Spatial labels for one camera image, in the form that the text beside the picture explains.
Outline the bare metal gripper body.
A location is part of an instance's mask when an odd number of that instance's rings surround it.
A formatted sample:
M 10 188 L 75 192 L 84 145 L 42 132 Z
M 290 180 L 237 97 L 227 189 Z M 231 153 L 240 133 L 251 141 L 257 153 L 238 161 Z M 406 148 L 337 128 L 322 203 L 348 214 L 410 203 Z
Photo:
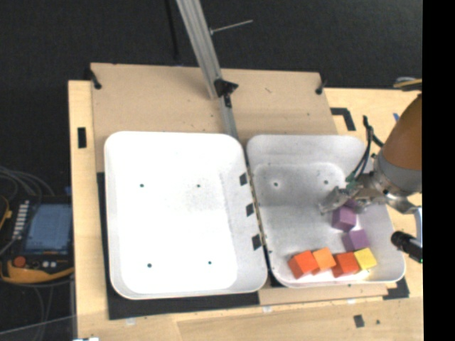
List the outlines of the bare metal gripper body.
M 371 205 L 385 205 L 386 196 L 383 191 L 375 187 L 373 177 L 370 174 L 362 174 L 359 178 L 349 176 L 346 190 L 348 200 L 345 206 L 354 212 L 365 212 Z

